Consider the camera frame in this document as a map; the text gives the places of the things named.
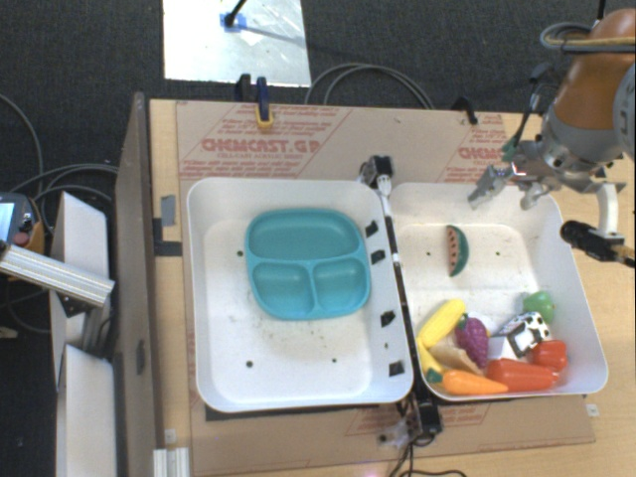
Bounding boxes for beige ice cream cone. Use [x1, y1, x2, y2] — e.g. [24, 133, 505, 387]
[428, 342, 484, 377]

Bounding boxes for black cylinder on white bracket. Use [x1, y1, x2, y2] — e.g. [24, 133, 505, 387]
[559, 181, 636, 269]

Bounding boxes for red-orange sausage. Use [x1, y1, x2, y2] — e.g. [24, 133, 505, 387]
[484, 357, 561, 394]

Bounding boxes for black block with thin wires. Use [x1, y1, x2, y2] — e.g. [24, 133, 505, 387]
[359, 154, 396, 188]
[405, 398, 444, 437]

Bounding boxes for blue divided plate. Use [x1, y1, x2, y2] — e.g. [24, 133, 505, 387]
[243, 208, 373, 322]

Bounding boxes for red pepper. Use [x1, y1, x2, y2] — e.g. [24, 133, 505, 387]
[531, 339, 569, 373]

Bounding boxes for yellow corn cob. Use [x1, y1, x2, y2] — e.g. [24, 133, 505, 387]
[417, 298, 468, 350]

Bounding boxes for orange carrot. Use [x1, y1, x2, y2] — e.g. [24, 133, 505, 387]
[425, 369, 510, 398]

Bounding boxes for white plastic tray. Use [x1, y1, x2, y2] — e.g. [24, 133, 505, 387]
[389, 181, 610, 403]
[186, 176, 415, 413]

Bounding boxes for brown cardboard board red print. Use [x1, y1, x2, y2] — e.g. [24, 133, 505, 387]
[174, 98, 597, 477]

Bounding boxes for red and green watermelon slice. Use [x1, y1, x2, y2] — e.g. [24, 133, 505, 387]
[444, 224, 471, 278]

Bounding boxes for black and white carton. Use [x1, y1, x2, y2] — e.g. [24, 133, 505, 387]
[489, 310, 554, 362]

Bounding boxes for green pepper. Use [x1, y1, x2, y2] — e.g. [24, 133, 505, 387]
[522, 290, 557, 325]

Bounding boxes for thin black and white rod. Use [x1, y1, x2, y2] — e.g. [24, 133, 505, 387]
[377, 175, 424, 402]

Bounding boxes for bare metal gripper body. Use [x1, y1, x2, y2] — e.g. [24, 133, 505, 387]
[508, 139, 628, 196]

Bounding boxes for purple grapes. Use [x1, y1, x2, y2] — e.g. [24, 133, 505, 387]
[454, 313, 491, 370]

